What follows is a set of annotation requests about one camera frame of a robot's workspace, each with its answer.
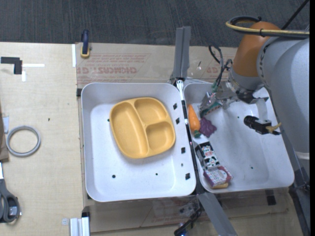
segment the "dark gray floor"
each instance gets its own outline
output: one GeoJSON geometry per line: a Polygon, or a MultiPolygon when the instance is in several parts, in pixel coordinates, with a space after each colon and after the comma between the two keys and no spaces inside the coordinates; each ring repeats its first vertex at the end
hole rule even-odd
{"type": "MultiPolygon", "coordinates": [[[[304,0],[0,0],[0,41],[90,41],[174,45],[177,27],[191,26],[191,45],[237,47],[241,34],[225,26],[239,15],[282,27],[304,0]]],[[[310,3],[288,29],[309,24],[310,3]]]]}

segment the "wooden surface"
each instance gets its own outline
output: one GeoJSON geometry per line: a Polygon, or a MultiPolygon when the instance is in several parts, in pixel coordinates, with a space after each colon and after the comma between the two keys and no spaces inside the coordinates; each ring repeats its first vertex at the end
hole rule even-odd
{"type": "MultiPolygon", "coordinates": [[[[0,43],[0,50],[0,56],[19,57],[23,64],[45,64],[26,68],[26,82],[22,82],[21,75],[13,74],[13,65],[0,64],[0,102],[3,115],[9,116],[9,129],[31,125],[42,139],[34,155],[11,155],[3,163],[7,188],[18,197],[23,215],[14,224],[0,224],[0,236],[68,236],[63,219],[80,218],[83,209],[76,69],[72,67],[71,45],[0,43]]],[[[35,143],[33,134],[20,132],[11,145],[26,151],[35,143]]],[[[235,217],[231,223],[242,236],[301,236],[289,194],[283,196],[283,202],[287,207],[284,212],[235,217]]],[[[93,235],[173,235],[177,228],[172,225],[93,235]]],[[[201,222],[190,235],[217,233],[210,222],[201,222]]]]}

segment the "yellow plate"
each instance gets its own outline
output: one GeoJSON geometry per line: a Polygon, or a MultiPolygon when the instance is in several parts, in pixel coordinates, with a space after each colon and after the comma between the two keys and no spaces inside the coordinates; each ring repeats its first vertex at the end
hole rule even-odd
{"type": "Polygon", "coordinates": [[[164,105],[155,98],[122,101],[110,111],[110,126],[120,151],[130,158],[163,153],[175,143],[175,130],[164,105]]]}

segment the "metal ring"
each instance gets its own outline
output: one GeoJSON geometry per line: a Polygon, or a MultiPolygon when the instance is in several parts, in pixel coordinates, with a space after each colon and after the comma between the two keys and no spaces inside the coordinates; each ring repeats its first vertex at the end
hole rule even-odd
{"type": "Polygon", "coordinates": [[[9,131],[7,137],[6,137],[6,146],[8,147],[9,152],[12,155],[15,155],[15,156],[18,156],[18,157],[26,157],[26,156],[32,155],[33,153],[35,153],[38,150],[39,145],[40,145],[39,132],[35,128],[33,128],[31,126],[27,126],[27,125],[17,126],[17,127],[13,128],[13,129],[11,129],[9,131]],[[33,149],[31,149],[30,151],[25,152],[25,153],[16,152],[10,146],[10,139],[11,139],[12,135],[14,135],[16,132],[18,132],[20,130],[29,130],[29,131],[33,132],[36,135],[36,137],[37,137],[37,144],[35,145],[35,147],[33,149]]]}

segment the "toy carrot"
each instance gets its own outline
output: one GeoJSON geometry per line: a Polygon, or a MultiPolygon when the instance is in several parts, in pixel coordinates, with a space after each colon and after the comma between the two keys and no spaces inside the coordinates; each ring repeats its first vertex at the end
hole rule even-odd
{"type": "Polygon", "coordinates": [[[193,136],[195,138],[199,137],[201,135],[199,133],[200,121],[192,105],[188,105],[188,122],[193,136]]]}

